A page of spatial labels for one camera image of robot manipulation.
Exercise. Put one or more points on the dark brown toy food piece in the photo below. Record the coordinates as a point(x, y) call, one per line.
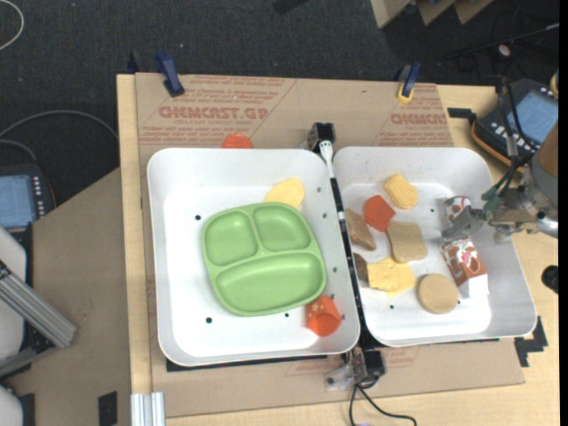
point(360, 266)

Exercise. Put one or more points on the brown toy bread slice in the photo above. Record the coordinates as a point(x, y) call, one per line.
point(359, 231)

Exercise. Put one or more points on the white plastic tray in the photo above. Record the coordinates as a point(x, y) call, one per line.
point(501, 300)
point(186, 246)

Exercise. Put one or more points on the tan toy bread slice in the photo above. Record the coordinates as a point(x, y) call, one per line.
point(407, 242)

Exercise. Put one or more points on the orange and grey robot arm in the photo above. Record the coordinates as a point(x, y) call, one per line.
point(546, 167)

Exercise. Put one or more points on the brown white and pink carton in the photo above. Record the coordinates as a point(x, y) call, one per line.
point(463, 264)

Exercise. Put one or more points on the green divided plate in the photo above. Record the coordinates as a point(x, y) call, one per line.
point(266, 278)

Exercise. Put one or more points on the white can with red print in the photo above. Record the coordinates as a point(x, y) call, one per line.
point(456, 204)

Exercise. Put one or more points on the thin black and white rod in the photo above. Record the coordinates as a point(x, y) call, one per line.
point(339, 207)

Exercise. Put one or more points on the yellow ribbed toy chip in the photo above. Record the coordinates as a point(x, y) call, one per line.
point(400, 191)

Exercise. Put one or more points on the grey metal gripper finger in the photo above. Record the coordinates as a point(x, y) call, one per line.
point(461, 223)

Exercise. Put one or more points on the orange round lid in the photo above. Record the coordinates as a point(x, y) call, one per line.
point(237, 141)

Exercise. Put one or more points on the orange cup with yellow stars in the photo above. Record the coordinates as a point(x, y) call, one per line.
point(323, 317)

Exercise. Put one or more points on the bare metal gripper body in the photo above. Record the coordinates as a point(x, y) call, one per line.
point(515, 217)

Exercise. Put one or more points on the yellow toy cheese slice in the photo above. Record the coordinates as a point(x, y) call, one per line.
point(386, 275)

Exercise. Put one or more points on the orange-red flat toy piece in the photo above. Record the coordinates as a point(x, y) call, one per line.
point(378, 212)

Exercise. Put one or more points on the yellow oval toy chip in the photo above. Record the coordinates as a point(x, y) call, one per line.
point(286, 191)

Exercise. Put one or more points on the tan round biscuit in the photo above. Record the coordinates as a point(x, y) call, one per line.
point(437, 294)

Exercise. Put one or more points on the brown cardboard board red print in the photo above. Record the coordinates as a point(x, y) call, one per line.
point(355, 104)

